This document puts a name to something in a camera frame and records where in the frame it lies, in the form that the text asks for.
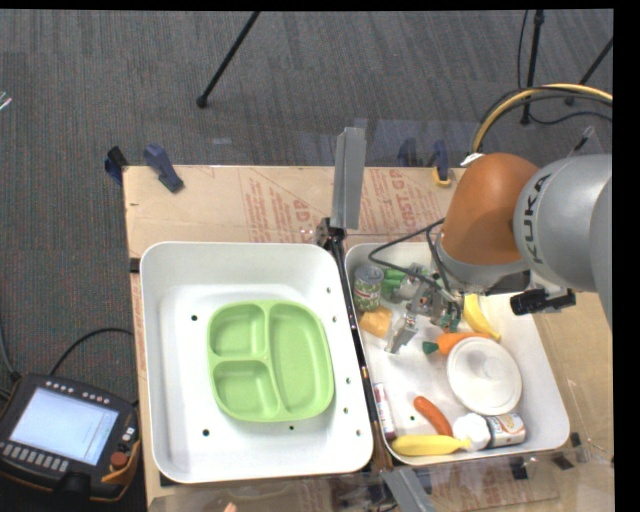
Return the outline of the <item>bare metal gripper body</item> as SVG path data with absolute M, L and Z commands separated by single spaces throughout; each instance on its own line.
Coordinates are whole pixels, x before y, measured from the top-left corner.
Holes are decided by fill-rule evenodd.
M 457 331 L 462 317 L 459 299 L 445 286 L 437 271 L 413 263 L 398 286 L 399 297 L 414 316 L 423 315 L 444 331 Z

